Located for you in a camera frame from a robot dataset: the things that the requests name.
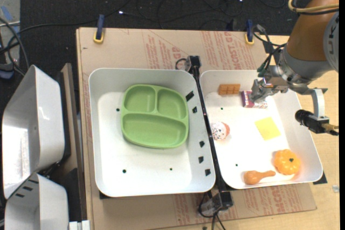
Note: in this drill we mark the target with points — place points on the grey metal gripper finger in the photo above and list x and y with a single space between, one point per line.
265 95
256 91

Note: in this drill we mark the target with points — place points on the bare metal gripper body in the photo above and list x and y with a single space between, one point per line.
280 80

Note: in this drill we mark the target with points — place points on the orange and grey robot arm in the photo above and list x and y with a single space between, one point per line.
310 35

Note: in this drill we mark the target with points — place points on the purple and white carton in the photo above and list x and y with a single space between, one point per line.
245 99

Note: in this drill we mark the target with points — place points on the orange waffle biscuit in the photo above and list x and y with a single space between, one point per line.
229 89

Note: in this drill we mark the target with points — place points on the yellow flat square slice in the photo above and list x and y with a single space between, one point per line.
267 128

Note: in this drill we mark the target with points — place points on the white sprinkled cupcake orange base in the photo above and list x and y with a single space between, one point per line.
219 130

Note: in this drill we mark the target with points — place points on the thin black rod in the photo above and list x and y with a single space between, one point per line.
207 121

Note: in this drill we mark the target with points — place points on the white plastic tray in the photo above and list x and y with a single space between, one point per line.
40 207
242 153
151 169
29 121

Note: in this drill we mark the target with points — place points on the orange pumpkin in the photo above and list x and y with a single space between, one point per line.
285 163

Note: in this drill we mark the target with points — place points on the orange gourd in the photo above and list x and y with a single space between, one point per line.
253 177

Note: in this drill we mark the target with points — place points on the green divided plate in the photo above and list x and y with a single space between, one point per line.
153 126

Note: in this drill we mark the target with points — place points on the brown cardboard board red print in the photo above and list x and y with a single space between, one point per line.
151 45

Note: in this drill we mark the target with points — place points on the black cylinder on white bracket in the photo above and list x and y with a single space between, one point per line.
310 118

